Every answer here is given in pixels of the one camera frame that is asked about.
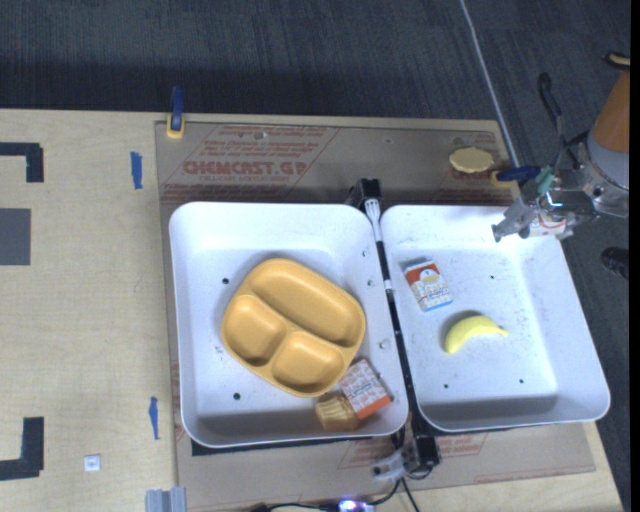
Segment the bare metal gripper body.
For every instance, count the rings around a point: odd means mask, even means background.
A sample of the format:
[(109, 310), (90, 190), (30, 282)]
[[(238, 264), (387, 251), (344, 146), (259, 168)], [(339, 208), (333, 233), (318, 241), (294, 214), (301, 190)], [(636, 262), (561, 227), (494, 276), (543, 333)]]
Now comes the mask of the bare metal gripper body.
[(629, 174), (605, 172), (597, 167), (545, 168), (521, 187), (524, 205), (533, 211), (531, 235), (566, 238), (584, 224), (609, 216), (625, 219), (629, 215)]

